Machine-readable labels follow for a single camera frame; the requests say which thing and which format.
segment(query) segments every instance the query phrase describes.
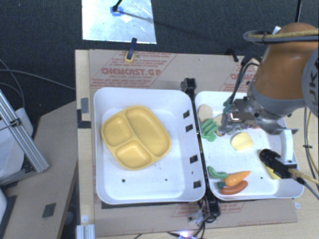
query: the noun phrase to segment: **black connector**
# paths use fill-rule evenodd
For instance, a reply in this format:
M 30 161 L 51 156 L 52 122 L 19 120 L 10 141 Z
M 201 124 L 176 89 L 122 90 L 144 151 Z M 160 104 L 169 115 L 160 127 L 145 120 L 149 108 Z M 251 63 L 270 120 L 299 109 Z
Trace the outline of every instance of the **black connector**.
M 296 164 L 284 165 L 278 160 L 280 155 L 269 149 L 263 149 L 259 153 L 259 158 L 265 165 L 273 169 L 275 174 L 283 179 L 291 178 L 291 173 L 288 172 L 288 169 L 297 167 Z

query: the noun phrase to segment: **metal plate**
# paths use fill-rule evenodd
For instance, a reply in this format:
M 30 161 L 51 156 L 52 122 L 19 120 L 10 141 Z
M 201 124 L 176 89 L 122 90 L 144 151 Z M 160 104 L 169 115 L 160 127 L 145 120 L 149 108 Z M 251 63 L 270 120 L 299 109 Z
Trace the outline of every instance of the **metal plate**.
M 82 0 L 84 40 L 156 44 L 151 0 Z

